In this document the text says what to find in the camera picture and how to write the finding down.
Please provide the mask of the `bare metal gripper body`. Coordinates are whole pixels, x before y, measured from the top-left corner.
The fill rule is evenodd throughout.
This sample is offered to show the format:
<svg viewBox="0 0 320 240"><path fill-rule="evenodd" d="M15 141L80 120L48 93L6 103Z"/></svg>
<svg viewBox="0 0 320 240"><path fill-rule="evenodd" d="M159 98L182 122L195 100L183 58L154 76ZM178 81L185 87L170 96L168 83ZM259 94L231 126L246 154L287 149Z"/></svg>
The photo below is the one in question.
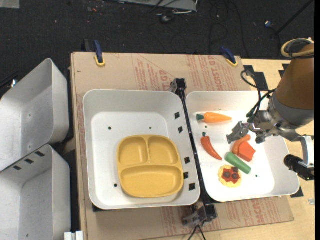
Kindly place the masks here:
<svg viewBox="0 0 320 240"><path fill-rule="evenodd" d="M300 142L304 137L297 133L299 127L281 117L278 112L263 110L258 112L249 129L255 134L264 133L266 139L280 136L290 142Z"/></svg>

